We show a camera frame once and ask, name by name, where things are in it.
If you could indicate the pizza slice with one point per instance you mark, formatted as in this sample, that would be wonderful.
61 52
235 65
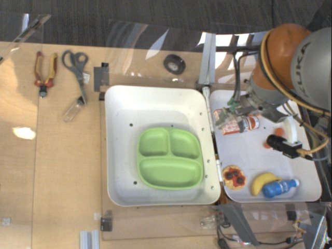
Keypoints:
233 178

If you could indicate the blue bottle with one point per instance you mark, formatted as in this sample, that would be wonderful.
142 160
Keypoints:
276 188

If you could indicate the orange carrot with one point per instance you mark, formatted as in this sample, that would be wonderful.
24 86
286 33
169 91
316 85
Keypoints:
279 131

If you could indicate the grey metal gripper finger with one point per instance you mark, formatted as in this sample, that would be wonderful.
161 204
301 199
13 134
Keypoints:
243 125
222 119

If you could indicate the small orange and white packet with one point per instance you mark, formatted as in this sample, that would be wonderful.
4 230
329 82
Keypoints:
217 113

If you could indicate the clear plastic tube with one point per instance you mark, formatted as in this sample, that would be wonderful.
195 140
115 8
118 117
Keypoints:
72 110

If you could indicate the green divided plate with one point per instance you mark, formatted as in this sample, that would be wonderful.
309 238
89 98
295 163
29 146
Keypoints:
169 170

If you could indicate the grey scissors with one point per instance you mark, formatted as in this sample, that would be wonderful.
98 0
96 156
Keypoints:
77 71

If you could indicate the red and yellow pliers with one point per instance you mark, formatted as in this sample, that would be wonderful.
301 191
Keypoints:
39 71

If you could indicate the white plastic tray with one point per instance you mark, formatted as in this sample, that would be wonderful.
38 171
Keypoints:
259 154
122 149

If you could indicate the yellow banana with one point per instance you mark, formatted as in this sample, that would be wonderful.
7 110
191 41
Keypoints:
259 181

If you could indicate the black tape roll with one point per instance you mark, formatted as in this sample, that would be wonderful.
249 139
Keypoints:
174 64

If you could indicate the orange and white carton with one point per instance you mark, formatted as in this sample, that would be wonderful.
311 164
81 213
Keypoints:
230 127

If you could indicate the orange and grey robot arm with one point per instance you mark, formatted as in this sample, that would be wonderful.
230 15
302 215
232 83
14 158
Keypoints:
285 53

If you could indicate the black cylinder on white bracket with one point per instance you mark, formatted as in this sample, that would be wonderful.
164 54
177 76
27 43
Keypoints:
281 143

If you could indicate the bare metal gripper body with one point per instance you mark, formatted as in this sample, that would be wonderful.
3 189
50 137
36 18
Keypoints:
249 106

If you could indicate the red and white can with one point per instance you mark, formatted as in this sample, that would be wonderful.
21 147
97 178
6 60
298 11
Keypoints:
253 123

